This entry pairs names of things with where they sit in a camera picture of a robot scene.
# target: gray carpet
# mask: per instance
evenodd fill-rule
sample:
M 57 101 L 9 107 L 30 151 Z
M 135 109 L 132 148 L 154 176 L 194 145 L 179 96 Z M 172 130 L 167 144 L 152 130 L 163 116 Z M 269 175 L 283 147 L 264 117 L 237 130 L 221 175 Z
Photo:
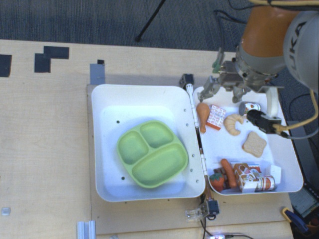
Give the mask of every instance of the gray carpet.
M 161 0 L 0 0 L 0 39 L 218 50 L 221 40 L 215 9 L 247 20 L 249 10 L 235 11 L 227 0 L 167 0 L 141 42 L 139 33 Z M 249 5 L 232 0 L 236 7 Z M 224 21 L 225 50 L 234 51 L 243 25 Z M 284 85 L 281 102 L 287 120 L 313 113 L 308 90 L 283 70 L 274 81 Z M 310 133 L 318 120 L 306 126 Z M 318 135 L 310 140 L 318 165 Z

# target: toy hot dog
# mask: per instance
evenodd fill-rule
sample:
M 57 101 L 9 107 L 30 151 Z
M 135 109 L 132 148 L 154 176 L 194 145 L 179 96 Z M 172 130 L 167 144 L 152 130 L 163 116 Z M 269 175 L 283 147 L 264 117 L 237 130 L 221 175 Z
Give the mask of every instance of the toy hot dog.
M 225 158 L 223 158 L 220 161 L 220 163 L 221 163 L 222 167 L 225 169 L 225 172 L 226 172 L 226 175 L 228 178 L 229 187 L 236 188 L 237 182 L 236 182 L 235 174 L 234 174 L 234 171 L 233 171 L 231 164 L 229 164 L 229 162 Z

